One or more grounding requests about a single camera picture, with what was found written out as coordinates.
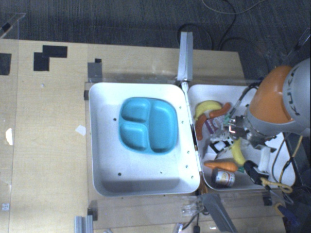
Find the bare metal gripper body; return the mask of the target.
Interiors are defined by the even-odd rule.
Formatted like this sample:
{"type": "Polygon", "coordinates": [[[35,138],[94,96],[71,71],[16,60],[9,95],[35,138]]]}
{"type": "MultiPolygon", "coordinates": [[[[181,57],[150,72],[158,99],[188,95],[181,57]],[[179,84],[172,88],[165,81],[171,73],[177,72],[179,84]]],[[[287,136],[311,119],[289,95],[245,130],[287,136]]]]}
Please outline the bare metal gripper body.
{"type": "Polygon", "coordinates": [[[246,127],[245,116],[235,116],[228,122],[228,131],[232,139],[238,140],[239,138],[246,139],[247,134],[250,132],[246,127]]]}

